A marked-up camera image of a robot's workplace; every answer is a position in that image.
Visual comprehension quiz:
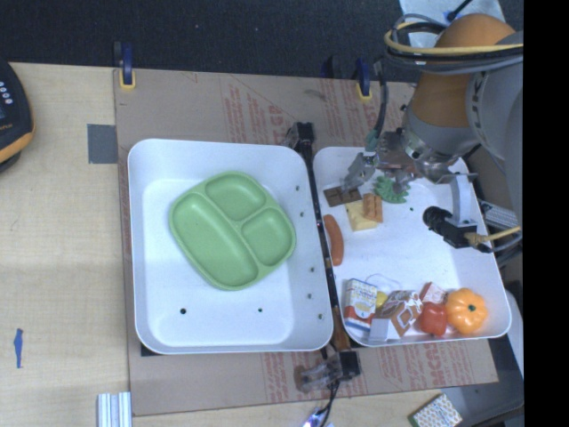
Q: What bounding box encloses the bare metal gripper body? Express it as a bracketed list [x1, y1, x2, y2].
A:
[375, 130, 460, 182]

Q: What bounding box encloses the green broccoli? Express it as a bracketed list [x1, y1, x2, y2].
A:
[372, 174, 411, 205]

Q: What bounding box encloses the brown chocolate bar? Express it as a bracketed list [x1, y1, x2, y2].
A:
[323, 185, 364, 208]

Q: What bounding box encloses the orange waffle biscuit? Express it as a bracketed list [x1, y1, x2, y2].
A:
[361, 192, 384, 224]

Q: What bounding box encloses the yellow cheese wedge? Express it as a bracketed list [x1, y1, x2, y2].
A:
[345, 200, 379, 233]

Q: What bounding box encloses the white plastic tray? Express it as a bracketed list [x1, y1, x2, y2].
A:
[127, 138, 334, 355]
[312, 145, 512, 349]

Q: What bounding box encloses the orange sausage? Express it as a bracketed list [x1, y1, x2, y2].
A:
[323, 213, 345, 268]

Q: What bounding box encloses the thin black rod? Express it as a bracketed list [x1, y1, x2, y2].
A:
[301, 142, 353, 351]

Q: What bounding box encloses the small orange carton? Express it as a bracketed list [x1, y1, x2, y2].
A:
[419, 281, 448, 306]

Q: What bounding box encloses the white and orange carton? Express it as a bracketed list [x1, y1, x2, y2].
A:
[342, 278, 379, 333]

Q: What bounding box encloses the brown gingerbread house box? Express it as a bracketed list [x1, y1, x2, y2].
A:
[377, 289, 424, 339]

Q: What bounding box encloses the red bell pepper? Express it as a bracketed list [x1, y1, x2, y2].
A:
[417, 301, 449, 338]

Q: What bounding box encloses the orange pumpkin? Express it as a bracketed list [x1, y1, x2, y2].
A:
[445, 287, 489, 335]

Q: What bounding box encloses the green divided plate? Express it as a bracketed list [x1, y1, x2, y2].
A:
[167, 171, 298, 292]

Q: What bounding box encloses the small white box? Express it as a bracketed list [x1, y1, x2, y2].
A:
[368, 318, 392, 342]

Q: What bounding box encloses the brown cardboard board, red print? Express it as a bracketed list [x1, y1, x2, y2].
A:
[113, 68, 500, 417]

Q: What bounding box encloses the green and yellow patterned packet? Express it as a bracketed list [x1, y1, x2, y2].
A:
[407, 392, 464, 427]

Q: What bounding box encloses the black cylinder on white bracket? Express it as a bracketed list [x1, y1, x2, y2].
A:
[421, 171, 482, 250]

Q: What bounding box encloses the black block with thin wires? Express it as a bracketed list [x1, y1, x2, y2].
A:
[282, 121, 317, 151]
[295, 349, 362, 393]

